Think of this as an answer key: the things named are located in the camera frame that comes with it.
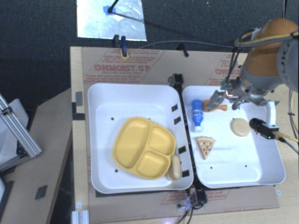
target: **dark floor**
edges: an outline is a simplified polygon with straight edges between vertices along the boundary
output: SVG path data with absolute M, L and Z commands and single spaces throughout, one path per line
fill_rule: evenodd
M 244 31 L 282 16 L 284 0 L 142 0 L 147 42 L 190 40 L 232 45 Z M 0 0 L 0 93 L 27 110 L 70 87 L 70 46 L 110 47 L 111 40 L 77 38 L 76 0 Z M 299 0 L 286 18 L 298 24 Z M 175 49 L 176 44 L 156 49 Z M 186 44 L 188 50 L 229 51 Z M 70 206 L 64 177 L 59 203 Z M 53 214 L 53 223 L 59 215 Z

